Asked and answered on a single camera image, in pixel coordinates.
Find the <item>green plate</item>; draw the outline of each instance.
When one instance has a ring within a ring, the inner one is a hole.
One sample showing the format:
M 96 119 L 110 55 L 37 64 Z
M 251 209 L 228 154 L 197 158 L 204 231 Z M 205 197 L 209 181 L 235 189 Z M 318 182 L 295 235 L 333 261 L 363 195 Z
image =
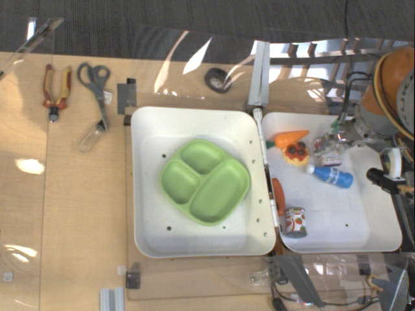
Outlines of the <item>green plate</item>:
M 225 220 L 250 188 L 247 169 L 204 139 L 186 143 L 167 162 L 160 187 L 183 213 L 202 225 Z

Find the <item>scissors blade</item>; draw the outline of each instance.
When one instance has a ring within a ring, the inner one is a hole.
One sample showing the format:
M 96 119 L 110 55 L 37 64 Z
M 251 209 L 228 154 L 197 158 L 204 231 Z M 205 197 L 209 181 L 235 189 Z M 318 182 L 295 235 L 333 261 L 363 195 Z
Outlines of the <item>scissors blade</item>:
M 104 123 L 105 130 L 109 131 L 110 127 L 108 126 L 108 117 L 106 116 L 104 99 L 98 100 L 98 105 L 99 110 L 101 111 L 102 121 Z

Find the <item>scissors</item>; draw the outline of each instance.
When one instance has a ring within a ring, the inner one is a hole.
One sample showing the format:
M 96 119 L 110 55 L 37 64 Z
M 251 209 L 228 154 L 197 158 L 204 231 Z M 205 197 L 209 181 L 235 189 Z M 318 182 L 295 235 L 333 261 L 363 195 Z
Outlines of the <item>scissors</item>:
M 86 68 L 86 74 L 88 76 L 89 83 L 84 82 L 81 77 L 83 68 Z M 82 63 L 78 68 L 78 79 L 83 86 L 88 88 L 95 95 L 97 99 L 99 110 L 101 111 L 102 122 L 104 123 L 105 130 L 109 130 L 108 118 L 105 112 L 104 104 L 104 86 L 107 79 L 110 77 L 110 70 L 104 65 L 98 65 L 96 67 L 90 66 L 88 62 Z

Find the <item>bottle label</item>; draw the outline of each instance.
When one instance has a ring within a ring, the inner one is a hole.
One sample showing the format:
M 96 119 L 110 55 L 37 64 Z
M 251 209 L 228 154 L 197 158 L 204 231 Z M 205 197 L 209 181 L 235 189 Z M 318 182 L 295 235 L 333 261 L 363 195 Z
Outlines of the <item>bottle label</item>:
M 326 182 L 331 183 L 331 184 L 336 184 L 339 176 L 340 176 L 340 171 L 335 168 L 331 168 L 330 175 L 327 178 Z

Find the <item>bottle cap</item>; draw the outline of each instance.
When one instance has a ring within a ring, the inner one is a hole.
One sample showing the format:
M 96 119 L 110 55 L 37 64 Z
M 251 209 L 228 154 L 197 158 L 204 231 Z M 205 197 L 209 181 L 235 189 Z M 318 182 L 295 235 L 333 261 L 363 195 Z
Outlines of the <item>bottle cap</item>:
M 312 173 L 314 173 L 314 169 L 315 169 L 315 166 L 309 163 L 307 165 L 307 168 L 305 169 L 305 171 L 309 174 L 312 174 Z

